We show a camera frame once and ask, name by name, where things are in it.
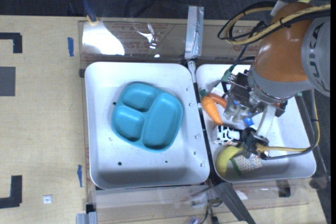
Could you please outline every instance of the yellow banana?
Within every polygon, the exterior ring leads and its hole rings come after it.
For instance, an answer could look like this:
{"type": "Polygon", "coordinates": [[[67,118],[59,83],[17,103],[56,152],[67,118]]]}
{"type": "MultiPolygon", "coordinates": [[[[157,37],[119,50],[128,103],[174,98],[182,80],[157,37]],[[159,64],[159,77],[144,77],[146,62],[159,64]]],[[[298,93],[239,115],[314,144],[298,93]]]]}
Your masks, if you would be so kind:
{"type": "Polygon", "coordinates": [[[220,176],[225,176],[229,160],[242,150],[242,147],[228,146],[219,154],[216,160],[216,170],[220,176]]]}

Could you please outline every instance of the blue plate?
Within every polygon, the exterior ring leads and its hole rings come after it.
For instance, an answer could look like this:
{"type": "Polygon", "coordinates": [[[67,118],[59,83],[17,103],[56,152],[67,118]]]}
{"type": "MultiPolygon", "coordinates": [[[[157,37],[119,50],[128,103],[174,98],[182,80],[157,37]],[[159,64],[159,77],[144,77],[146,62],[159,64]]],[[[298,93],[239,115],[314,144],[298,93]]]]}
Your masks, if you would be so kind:
{"type": "Polygon", "coordinates": [[[182,117],[183,107],[176,97],[136,82],[121,93],[112,114],[112,129],[134,146],[162,152],[173,144],[182,117]]]}

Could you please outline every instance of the carrot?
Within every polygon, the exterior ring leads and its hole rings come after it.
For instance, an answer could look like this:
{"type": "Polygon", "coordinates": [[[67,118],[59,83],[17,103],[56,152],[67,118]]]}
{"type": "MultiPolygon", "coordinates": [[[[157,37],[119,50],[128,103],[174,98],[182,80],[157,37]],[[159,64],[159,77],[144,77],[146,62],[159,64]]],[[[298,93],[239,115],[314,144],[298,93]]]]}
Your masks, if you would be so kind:
{"type": "Polygon", "coordinates": [[[223,108],[226,108],[227,100],[220,97],[219,95],[216,95],[214,93],[209,93],[207,96],[209,96],[212,100],[215,101],[215,103],[220,104],[223,108]]]}
{"type": "Polygon", "coordinates": [[[214,120],[218,125],[223,125],[219,112],[217,111],[216,104],[211,97],[205,96],[202,98],[202,106],[206,113],[214,120]]]}

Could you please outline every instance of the table surface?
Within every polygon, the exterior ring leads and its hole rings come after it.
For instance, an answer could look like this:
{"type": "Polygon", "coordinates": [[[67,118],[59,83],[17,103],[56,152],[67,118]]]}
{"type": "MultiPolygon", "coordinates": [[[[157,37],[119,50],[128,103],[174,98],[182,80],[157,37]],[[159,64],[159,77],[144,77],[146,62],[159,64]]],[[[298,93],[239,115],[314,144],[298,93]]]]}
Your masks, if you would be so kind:
{"type": "MultiPolygon", "coordinates": [[[[76,214],[85,212],[88,194],[79,21],[83,18],[0,16],[0,32],[23,36],[22,54],[13,53],[11,40],[0,40],[0,66],[16,67],[15,96],[0,97],[0,197],[9,197],[11,176],[23,177],[23,201],[19,207],[0,209],[2,223],[75,223],[76,214]],[[75,45],[73,57],[68,37],[75,45]],[[51,204],[44,204],[44,195],[52,195],[51,204]]],[[[327,223],[316,191],[308,189],[307,199],[304,205],[249,212],[257,223],[327,223]]],[[[237,223],[230,212],[217,216],[222,223],[237,223]]]]}

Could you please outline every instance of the black square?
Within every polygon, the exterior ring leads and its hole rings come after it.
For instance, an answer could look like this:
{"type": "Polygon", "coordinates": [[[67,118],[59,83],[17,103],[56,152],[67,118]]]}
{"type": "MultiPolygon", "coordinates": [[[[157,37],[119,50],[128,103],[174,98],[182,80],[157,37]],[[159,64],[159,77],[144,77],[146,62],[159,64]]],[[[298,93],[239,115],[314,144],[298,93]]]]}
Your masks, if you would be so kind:
{"type": "Polygon", "coordinates": [[[15,96],[15,67],[0,67],[0,96],[15,96]]]}

